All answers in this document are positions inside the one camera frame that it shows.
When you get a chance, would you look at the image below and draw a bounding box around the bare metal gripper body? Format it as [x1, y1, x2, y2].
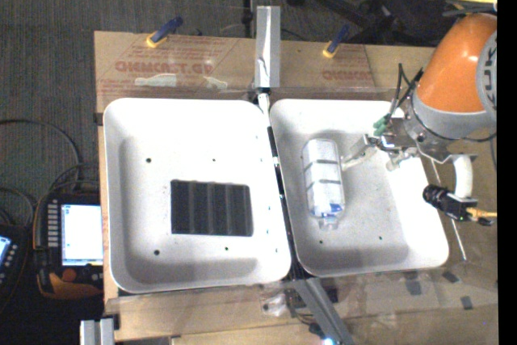
[379, 117, 478, 165]

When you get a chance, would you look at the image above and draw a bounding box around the clear plastic bottle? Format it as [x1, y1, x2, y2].
[301, 137, 347, 231]

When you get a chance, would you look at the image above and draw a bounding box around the white plastic tray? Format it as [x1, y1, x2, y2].
[102, 97, 292, 294]
[268, 98, 451, 279]

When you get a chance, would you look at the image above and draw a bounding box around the black ribbed rectangular block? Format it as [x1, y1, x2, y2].
[170, 179, 254, 238]

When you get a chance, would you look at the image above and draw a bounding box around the brown cardboard board, red print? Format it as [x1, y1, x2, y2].
[93, 30, 498, 343]

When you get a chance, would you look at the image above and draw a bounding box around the black cylinder on white bracket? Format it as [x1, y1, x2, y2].
[422, 154, 479, 223]

